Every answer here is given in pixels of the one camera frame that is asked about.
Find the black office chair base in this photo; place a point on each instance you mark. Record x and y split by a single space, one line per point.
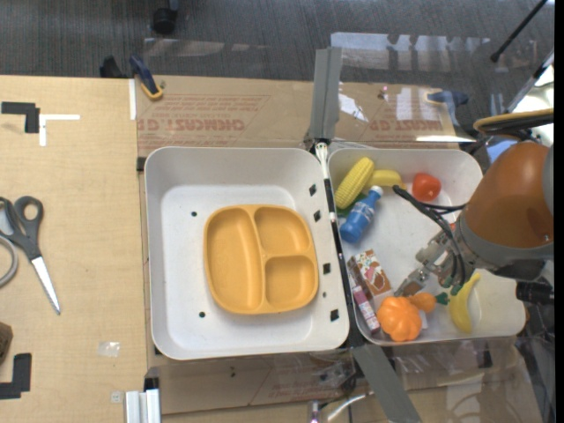
164 19

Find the blue bottle white cap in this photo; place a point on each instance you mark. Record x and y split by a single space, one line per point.
359 218

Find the orange carrot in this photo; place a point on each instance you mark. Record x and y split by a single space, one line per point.
423 301

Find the orange pumpkin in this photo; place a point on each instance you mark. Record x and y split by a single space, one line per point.
398 319

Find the black stand leg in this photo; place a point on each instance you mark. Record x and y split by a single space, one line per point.
522 24

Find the brown and white carton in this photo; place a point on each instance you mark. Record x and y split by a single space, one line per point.
372 276

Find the brown block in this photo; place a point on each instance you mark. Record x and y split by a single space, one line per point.
4 342

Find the yellow banana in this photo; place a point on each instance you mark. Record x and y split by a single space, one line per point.
462 309

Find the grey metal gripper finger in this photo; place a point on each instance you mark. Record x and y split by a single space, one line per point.
412 285

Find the orange divided plate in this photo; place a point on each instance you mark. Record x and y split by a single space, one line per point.
247 258

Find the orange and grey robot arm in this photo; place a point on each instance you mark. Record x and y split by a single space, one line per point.
506 201

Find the pink packet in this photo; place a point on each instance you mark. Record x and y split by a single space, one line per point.
368 311

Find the white plastic tray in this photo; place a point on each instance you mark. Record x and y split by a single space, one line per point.
405 236
185 254

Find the yellow corn cob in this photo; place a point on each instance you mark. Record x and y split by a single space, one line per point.
353 182

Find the red tomato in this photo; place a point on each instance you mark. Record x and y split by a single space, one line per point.
426 187

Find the brown cardboard board red print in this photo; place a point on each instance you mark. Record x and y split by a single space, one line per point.
220 121

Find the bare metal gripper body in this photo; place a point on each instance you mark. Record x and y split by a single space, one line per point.
440 254

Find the green leaf toy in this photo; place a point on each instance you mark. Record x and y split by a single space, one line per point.
344 212

